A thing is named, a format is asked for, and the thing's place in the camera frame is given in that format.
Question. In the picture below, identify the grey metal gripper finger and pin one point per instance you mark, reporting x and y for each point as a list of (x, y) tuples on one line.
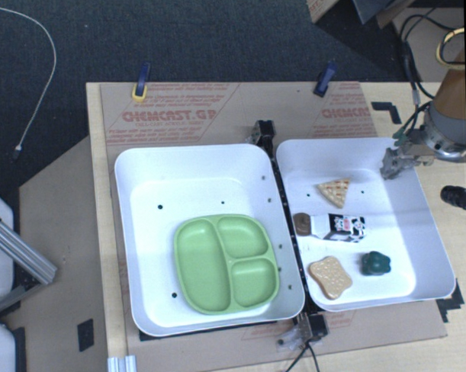
[(389, 171), (391, 156)]

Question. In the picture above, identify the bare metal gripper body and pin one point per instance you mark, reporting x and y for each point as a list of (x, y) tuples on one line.
[(420, 152)]

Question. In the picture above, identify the yellow pizza slice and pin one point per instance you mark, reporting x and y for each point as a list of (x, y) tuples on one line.
[(335, 192)]

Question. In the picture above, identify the white plastic tray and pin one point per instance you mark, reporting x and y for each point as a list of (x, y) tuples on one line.
[(402, 229), (154, 237)]

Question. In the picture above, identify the white cow print milk carton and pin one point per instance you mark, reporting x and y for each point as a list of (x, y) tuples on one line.
[(345, 227)]

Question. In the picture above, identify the dark green bell pepper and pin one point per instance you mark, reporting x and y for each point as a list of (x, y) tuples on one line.
[(375, 264)]

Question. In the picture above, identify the thin black and white rod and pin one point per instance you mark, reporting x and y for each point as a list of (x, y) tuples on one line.
[(286, 214)]

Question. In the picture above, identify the tan bread slice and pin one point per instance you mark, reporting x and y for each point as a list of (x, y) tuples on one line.
[(329, 278)]

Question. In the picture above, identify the brown cardboard board red print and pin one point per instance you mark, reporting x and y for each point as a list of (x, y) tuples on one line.
[(200, 114)]

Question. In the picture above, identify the green divided plate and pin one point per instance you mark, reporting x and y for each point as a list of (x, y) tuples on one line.
[(205, 262)]

